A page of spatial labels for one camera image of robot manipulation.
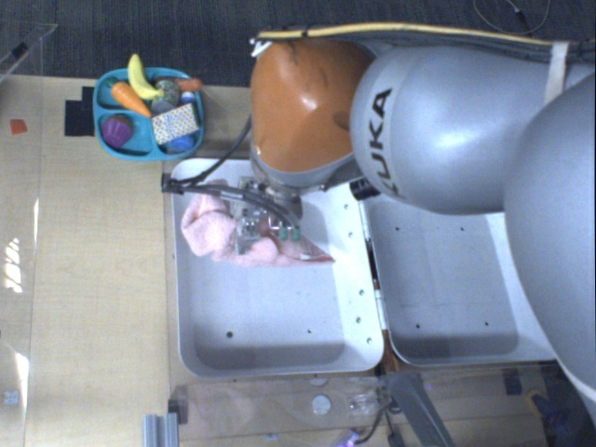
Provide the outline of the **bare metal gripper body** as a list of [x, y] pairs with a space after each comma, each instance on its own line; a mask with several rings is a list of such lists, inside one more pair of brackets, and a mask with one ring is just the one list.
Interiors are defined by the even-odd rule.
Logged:
[[252, 177], [241, 177], [237, 189], [240, 196], [232, 201], [232, 216], [237, 224], [238, 254], [246, 254], [266, 236], [280, 242], [300, 238], [303, 204], [299, 195], [278, 191]]

